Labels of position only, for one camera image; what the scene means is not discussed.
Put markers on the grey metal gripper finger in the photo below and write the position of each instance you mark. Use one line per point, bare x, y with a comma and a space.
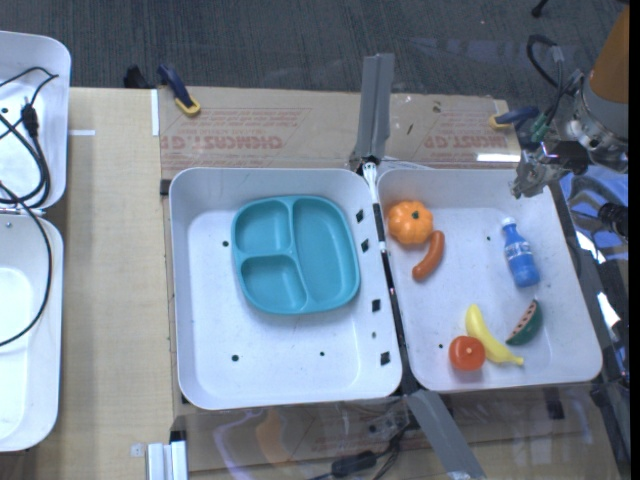
520, 183
541, 180

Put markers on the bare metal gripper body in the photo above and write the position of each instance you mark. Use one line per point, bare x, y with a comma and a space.
575, 150

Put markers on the blue bottle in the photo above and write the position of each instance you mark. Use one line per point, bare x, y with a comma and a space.
521, 260

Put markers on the orange sausage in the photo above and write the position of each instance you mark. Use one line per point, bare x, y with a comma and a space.
431, 257

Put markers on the orange pumpkin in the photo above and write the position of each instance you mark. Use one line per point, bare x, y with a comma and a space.
407, 225

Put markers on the white plastic tray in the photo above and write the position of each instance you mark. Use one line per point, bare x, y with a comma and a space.
465, 308
20, 393
50, 168
280, 358

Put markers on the green and red watermelon slice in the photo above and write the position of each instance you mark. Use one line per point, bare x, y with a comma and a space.
527, 329

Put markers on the yellow banana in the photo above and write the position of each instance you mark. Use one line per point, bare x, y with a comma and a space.
487, 340

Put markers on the orange tomato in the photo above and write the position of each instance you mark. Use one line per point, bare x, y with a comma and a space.
465, 354

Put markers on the teal divided plate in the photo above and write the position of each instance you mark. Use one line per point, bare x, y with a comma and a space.
320, 253

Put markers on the brown cardboard board red print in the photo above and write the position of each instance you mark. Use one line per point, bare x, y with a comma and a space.
300, 133

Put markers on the black cylinder on white bracket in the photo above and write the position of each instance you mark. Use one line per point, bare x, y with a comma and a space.
614, 218

